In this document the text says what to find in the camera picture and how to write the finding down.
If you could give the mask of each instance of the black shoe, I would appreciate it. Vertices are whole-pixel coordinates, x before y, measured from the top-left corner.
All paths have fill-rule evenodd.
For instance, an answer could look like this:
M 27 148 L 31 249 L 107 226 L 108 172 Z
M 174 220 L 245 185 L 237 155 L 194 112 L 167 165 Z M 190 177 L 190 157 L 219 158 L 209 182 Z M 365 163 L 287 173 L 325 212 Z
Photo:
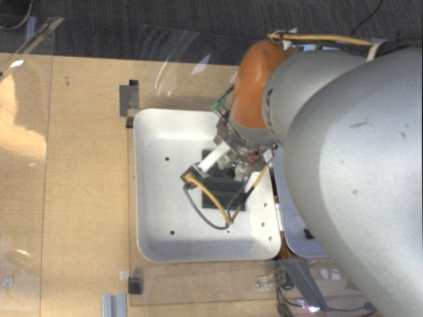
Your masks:
M 0 29 L 16 29 L 29 18 L 33 0 L 1 0 Z

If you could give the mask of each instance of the black square object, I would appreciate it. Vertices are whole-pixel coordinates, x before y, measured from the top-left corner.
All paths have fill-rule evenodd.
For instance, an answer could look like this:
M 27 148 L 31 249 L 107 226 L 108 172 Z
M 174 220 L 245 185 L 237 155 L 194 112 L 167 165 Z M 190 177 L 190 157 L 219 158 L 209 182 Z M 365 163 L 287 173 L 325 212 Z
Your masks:
M 202 159 L 209 155 L 211 150 L 205 149 L 202 151 Z M 234 181 L 232 177 L 227 175 L 227 170 L 220 170 L 215 164 L 209 171 L 208 177 L 204 181 L 205 187 L 219 200 L 224 208 L 229 203 L 231 198 L 239 191 L 243 186 L 243 182 Z M 231 205 L 231 210 L 236 210 L 238 205 L 241 204 L 241 210 L 245 211 L 245 203 L 241 203 L 237 198 Z M 210 198 L 203 193 L 202 194 L 202 207 L 217 209 Z

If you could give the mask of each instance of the white tray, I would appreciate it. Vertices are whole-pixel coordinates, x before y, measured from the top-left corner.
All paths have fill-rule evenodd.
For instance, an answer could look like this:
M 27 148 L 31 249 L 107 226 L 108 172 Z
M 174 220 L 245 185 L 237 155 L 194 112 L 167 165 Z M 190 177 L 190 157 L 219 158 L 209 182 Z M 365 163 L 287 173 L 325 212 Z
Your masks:
M 280 250 L 268 173 L 227 230 L 205 224 L 184 194 L 180 175 L 201 160 L 203 149 L 215 148 L 217 121 L 212 112 L 183 110 L 146 109 L 135 117 L 137 243 L 148 260 L 268 260 Z M 201 208 L 200 190 L 191 193 Z M 215 224 L 224 224 L 218 210 L 201 210 Z

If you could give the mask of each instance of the robotic arm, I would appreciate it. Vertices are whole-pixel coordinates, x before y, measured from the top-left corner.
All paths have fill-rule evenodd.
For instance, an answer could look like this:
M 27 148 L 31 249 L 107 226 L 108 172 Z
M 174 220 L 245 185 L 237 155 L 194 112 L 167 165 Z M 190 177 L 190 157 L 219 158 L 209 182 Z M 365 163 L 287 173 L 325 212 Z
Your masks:
M 230 89 L 213 105 L 217 149 L 182 179 L 203 180 L 217 162 L 243 180 L 281 145 L 319 244 L 384 316 L 421 316 L 422 48 L 395 44 L 366 57 L 258 42 L 232 102 Z

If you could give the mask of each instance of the carpeted floor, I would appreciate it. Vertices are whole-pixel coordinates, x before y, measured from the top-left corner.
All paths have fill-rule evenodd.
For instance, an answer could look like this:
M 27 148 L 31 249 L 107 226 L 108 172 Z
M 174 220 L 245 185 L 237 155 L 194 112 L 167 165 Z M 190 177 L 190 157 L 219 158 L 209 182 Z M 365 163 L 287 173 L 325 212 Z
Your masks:
M 171 49 L 164 50 L 157 46 L 157 37 L 169 44 L 180 41 L 183 34 L 190 39 L 190 48 L 222 46 L 223 43 L 235 55 L 217 57 L 215 62 L 237 63 L 237 52 L 244 51 L 250 43 L 275 29 L 298 27 L 300 32 L 349 34 L 360 20 L 374 10 L 378 2 L 35 0 L 32 15 L 65 18 L 56 32 L 57 55 L 163 59 L 169 57 Z M 193 40 L 192 33 L 171 32 L 162 28 L 200 34 L 194 36 L 196 39 Z M 384 0 L 377 14 L 356 32 L 356 36 L 392 38 L 404 31 L 422 31 L 422 0 Z M 173 55 L 174 60 L 185 60 L 184 55 L 180 55 L 180 58 L 175 53 Z

